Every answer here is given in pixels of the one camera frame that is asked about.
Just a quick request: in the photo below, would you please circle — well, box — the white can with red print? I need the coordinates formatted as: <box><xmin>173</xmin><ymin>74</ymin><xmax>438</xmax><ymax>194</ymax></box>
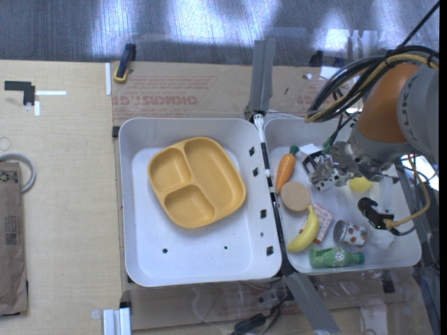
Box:
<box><xmin>332</xmin><ymin>219</ymin><xmax>369</xmax><ymax>248</ymax></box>

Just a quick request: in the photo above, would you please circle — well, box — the yellow lemon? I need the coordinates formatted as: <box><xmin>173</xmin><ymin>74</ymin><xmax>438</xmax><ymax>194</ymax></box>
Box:
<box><xmin>349</xmin><ymin>176</ymin><xmax>373</xmax><ymax>193</ymax></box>

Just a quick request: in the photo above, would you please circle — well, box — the brown cardboard board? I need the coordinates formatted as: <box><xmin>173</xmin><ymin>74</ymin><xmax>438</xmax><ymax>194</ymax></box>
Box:
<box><xmin>110</xmin><ymin>60</ymin><xmax>420</xmax><ymax>331</ymax></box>

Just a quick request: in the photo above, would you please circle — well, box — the yellow divided plate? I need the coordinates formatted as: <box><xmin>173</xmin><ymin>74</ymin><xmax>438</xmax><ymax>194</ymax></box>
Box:
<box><xmin>146</xmin><ymin>136</ymin><xmax>247</xmax><ymax>230</ymax></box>

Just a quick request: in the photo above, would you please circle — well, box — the round tan biscuit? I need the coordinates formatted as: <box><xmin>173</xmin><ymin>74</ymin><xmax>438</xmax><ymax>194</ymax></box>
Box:
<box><xmin>280</xmin><ymin>181</ymin><xmax>312</xmax><ymax>213</ymax></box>

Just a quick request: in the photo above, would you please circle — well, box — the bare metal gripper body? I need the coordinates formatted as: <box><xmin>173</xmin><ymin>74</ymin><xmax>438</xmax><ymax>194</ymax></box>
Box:
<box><xmin>330</xmin><ymin>140</ymin><xmax>400</xmax><ymax>184</ymax></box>

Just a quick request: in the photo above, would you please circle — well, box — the orange and white pizza slice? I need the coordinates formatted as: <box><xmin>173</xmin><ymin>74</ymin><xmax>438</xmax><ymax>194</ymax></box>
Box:
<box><xmin>299</xmin><ymin>202</ymin><xmax>335</xmax><ymax>245</ymax></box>

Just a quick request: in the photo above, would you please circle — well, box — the green plastic bottle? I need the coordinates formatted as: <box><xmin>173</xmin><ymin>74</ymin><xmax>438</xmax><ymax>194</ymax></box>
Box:
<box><xmin>309</xmin><ymin>246</ymin><xmax>366</xmax><ymax>269</ymax></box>

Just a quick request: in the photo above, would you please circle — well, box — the orange carrot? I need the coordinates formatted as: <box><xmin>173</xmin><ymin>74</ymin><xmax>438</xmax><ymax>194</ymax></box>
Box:
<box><xmin>274</xmin><ymin>145</ymin><xmax>300</xmax><ymax>195</ymax></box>

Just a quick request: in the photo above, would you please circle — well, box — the yellow banana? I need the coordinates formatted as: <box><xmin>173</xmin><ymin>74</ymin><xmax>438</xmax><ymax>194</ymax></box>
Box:
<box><xmin>286</xmin><ymin>204</ymin><xmax>321</xmax><ymax>253</ymax></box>

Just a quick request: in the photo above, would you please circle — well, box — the white plastic tray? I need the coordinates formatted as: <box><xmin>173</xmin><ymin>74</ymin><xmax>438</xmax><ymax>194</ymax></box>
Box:
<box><xmin>117</xmin><ymin>117</ymin><xmax>283</xmax><ymax>288</ymax></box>
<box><xmin>263</xmin><ymin>117</ymin><xmax>423</xmax><ymax>276</ymax></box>

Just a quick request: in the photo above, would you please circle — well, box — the black and white carton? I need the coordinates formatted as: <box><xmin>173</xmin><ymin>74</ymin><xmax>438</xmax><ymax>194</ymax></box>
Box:
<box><xmin>300</xmin><ymin>144</ymin><xmax>342</xmax><ymax>192</ymax></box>

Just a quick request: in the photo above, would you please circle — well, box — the black cylinder on white bracket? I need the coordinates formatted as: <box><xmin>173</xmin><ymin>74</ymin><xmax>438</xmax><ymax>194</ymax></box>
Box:
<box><xmin>357</xmin><ymin>175</ymin><xmax>396</xmax><ymax>230</ymax></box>

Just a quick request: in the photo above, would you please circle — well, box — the brown paper bag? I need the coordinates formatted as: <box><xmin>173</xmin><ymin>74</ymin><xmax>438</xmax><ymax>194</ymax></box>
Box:
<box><xmin>0</xmin><ymin>161</ymin><xmax>29</xmax><ymax>317</ymax></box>

